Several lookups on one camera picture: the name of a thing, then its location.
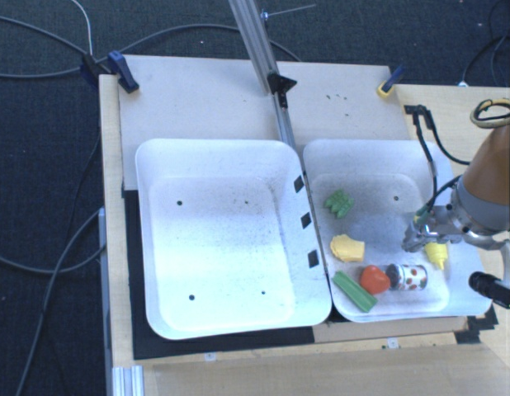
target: can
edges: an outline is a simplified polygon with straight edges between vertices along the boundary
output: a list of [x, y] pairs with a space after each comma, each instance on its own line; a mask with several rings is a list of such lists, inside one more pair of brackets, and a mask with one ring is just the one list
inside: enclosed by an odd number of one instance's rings
[[392, 290], [423, 290], [427, 286], [427, 270], [422, 265], [389, 264], [385, 274]]

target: table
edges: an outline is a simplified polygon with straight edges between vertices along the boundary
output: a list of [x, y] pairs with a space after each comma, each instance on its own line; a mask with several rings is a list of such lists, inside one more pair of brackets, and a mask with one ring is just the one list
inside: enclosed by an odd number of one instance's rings
[[[107, 391], [114, 375], [123, 385], [135, 373], [147, 396], [160, 394], [510, 394], [510, 317], [496, 309], [498, 330], [483, 343], [458, 345], [453, 332], [466, 330], [466, 317], [420, 318], [381, 323], [323, 323], [315, 343], [261, 350], [229, 351], [135, 361], [132, 352], [123, 163], [117, 78], [100, 78], [102, 154], [106, 209], [105, 312]], [[397, 103], [423, 104], [435, 118], [442, 143], [469, 159], [487, 132], [469, 113], [486, 98], [510, 95], [509, 88], [395, 86]], [[414, 138], [410, 118], [408, 136]], [[294, 130], [302, 136], [303, 130]], [[462, 166], [453, 166], [460, 174]], [[498, 253], [480, 253], [488, 272], [500, 276]]]

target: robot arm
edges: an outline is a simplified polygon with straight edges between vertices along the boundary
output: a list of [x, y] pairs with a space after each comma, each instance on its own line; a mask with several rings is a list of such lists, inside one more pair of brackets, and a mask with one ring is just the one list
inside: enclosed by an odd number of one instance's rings
[[510, 241], [493, 239], [495, 234], [510, 229], [510, 114], [479, 118], [481, 111], [497, 105], [509, 108], [509, 100], [483, 101], [472, 112], [474, 123], [493, 130], [465, 173], [446, 184], [452, 188], [450, 203], [425, 205], [419, 210], [405, 232], [402, 248], [417, 252], [428, 243], [465, 241], [477, 248], [499, 250], [505, 269], [503, 279], [476, 272], [470, 286], [510, 308]]

